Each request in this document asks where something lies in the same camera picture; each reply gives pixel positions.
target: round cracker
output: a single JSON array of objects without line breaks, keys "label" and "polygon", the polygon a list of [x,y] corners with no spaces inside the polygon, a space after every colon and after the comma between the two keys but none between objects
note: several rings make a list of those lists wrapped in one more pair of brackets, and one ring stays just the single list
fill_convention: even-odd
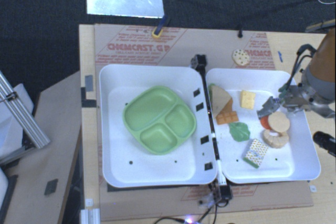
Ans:
[{"label": "round cracker", "polygon": [[285,114],[277,111],[268,116],[268,124],[273,131],[277,133],[284,133],[289,129],[290,121]]},{"label": "round cracker", "polygon": [[250,63],[250,56],[248,55],[247,51],[241,49],[233,51],[232,59],[239,66],[245,66]]}]

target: blue pen mark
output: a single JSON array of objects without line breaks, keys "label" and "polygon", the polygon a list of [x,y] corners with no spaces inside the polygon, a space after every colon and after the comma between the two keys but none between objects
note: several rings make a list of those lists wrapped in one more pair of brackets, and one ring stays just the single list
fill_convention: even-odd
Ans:
[{"label": "blue pen mark", "polygon": [[281,52],[280,51],[278,51],[278,54],[279,54],[279,58],[280,58],[280,62],[282,62],[282,54],[281,54]]}]

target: white tray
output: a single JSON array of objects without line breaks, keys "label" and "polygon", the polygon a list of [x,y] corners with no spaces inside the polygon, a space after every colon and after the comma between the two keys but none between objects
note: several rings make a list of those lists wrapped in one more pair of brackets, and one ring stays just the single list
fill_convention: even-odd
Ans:
[{"label": "white tray", "polygon": [[[217,175],[201,76],[187,67],[108,65],[100,71],[103,174],[115,187],[198,185]],[[166,155],[147,151],[126,129],[125,104],[153,86],[172,89],[196,116],[194,134]],[[200,93],[194,97],[194,91]],[[204,108],[196,110],[203,103]],[[201,138],[208,136],[208,142]]]},{"label": "white tray", "polygon": [[[257,110],[270,97],[279,95],[278,89],[288,80],[289,74],[283,71],[212,69],[207,73],[206,81],[224,88],[233,98],[233,110],[237,111],[239,121],[248,125],[250,138],[262,141],[261,126]],[[256,93],[253,110],[240,107],[240,92],[247,90]],[[288,130],[289,143],[283,148],[269,148],[259,168],[243,161],[249,141],[233,140],[228,124],[217,125],[215,132],[222,170],[227,179],[234,183],[264,183],[294,180],[313,180],[320,174],[321,167],[311,137],[304,112],[288,113],[280,108],[290,120]]]}]

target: green divided plate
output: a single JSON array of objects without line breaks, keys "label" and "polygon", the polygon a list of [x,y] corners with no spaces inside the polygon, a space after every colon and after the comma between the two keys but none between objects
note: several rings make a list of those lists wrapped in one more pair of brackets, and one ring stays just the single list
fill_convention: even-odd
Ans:
[{"label": "green divided plate", "polygon": [[191,136],[196,118],[175,92],[154,86],[134,98],[124,109],[123,122],[148,151],[167,154]]}]

